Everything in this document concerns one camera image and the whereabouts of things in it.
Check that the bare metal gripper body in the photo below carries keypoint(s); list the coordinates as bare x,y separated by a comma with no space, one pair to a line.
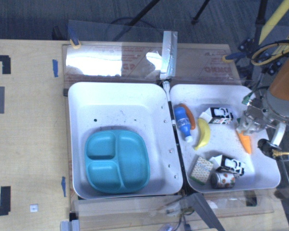
256,115

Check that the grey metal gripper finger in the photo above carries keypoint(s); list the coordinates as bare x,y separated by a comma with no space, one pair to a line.
241,127
251,130

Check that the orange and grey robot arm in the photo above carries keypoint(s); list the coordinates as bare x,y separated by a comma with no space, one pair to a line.
280,85

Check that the orange carrot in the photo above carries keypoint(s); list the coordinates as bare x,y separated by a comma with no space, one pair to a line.
246,142

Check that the white plastic tray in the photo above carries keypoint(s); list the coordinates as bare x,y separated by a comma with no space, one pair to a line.
125,105
221,141

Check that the black and white milk carton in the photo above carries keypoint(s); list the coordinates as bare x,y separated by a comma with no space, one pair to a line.
219,115
231,165

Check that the yellow banana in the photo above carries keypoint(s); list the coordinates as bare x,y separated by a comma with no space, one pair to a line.
204,132

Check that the orange sausage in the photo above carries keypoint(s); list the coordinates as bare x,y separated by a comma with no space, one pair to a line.
191,119

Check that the small can with orange print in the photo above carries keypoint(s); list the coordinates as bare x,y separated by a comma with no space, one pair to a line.
222,180

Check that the blue plastic bottle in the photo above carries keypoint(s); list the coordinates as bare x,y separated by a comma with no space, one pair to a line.
182,123

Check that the green and orange patterned carton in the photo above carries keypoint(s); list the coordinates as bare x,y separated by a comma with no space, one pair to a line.
201,170

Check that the blue divided plate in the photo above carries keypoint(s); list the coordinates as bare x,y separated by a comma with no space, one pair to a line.
116,161

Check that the black cylinder on white bracket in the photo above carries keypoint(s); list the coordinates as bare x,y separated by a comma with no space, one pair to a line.
267,145

